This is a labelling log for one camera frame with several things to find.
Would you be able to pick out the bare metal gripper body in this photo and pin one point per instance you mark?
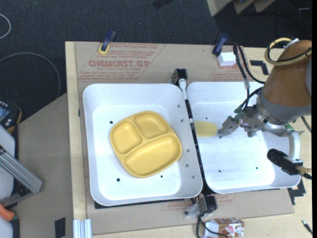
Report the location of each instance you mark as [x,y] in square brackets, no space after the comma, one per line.
[253,120]

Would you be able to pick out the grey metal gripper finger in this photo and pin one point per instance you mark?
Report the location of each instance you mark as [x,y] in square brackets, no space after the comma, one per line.
[251,133]
[229,127]

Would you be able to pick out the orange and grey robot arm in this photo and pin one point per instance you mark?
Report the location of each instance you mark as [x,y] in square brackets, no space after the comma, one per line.
[284,83]

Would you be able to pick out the pale yellow flat toy slice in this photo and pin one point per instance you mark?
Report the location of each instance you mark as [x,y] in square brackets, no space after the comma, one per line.
[205,129]

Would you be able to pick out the white plastic tray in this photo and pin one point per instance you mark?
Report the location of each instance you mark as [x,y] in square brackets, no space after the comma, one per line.
[104,182]
[235,162]

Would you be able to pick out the thin black and white rod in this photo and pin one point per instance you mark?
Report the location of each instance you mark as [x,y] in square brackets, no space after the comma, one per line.
[195,137]

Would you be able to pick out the small white box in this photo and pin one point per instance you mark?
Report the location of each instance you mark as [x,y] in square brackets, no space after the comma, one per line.
[226,59]

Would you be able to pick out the yellow divided plate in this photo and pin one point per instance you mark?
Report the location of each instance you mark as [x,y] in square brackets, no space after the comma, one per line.
[146,145]

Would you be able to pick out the brown and white carton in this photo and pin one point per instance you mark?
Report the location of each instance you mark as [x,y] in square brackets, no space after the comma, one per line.
[226,228]

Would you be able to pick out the brown cardboard board red print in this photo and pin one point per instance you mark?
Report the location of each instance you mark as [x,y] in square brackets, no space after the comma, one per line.
[128,63]

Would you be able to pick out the black cylinder on white bracket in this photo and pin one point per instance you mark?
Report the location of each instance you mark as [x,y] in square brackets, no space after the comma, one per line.
[284,160]

